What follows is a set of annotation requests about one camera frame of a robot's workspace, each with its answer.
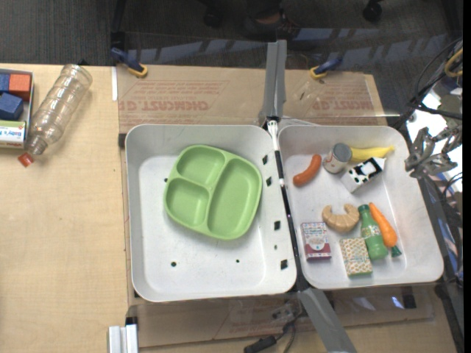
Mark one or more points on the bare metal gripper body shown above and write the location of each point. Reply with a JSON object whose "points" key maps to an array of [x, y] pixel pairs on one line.
{"points": [[417, 153]]}

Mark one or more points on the yellow banana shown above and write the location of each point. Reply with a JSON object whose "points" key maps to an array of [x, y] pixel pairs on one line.
{"points": [[369, 153]]}

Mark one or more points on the white plastic tray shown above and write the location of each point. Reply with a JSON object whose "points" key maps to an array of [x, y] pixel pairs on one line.
{"points": [[404, 212], [206, 270]]}

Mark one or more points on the black and white milk carton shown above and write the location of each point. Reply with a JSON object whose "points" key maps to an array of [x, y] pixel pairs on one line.
{"points": [[358, 178]]}

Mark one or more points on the orange carrot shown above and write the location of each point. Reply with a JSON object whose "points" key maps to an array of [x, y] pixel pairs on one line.
{"points": [[384, 226]]}

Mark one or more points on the small grey and white can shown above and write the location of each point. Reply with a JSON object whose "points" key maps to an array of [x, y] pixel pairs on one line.
{"points": [[336, 158]]}

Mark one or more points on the green bottle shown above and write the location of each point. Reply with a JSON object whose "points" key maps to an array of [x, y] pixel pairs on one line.
{"points": [[373, 239]]}

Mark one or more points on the tan croissant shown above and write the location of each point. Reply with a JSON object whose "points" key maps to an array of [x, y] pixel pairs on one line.
{"points": [[340, 221]]}

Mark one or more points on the orange sausage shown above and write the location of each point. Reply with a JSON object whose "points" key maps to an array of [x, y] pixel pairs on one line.
{"points": [[308, 172]]}

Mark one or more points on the orange patterned packet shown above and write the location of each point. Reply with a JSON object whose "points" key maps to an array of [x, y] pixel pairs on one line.
{"points": [[355, 257]]}

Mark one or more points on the pink and white carton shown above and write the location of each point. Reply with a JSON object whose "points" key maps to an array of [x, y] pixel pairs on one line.
{"points": [[315, 241]]}

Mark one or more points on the green divided plate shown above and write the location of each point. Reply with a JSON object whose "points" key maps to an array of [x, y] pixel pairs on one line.
{"points": [[232, 193]]}

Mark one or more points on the person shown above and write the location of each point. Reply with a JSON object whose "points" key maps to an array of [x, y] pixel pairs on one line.
{"points": [[266, 17]]}

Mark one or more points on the brown cardboard board red print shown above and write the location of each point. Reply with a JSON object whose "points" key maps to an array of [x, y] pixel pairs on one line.
{"points": [[191, 101]]}

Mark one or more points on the clear plastic bottle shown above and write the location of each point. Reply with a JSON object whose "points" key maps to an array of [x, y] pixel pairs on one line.
{"points": [[55, 109]]}

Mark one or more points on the white cardboard box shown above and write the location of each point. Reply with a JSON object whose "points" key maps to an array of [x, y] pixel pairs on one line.
{"points": [[31, 98]]}

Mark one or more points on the orange cube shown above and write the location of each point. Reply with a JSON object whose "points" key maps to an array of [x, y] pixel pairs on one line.
{"points": [[20, 85]]}

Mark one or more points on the white printed packet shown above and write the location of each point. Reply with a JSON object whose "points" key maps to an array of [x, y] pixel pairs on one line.
{"points": [[11, 134]]}

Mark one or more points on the blue cube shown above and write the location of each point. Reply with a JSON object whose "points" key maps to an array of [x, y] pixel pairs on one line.
{"points": [[10, 106], [3, 82]]}

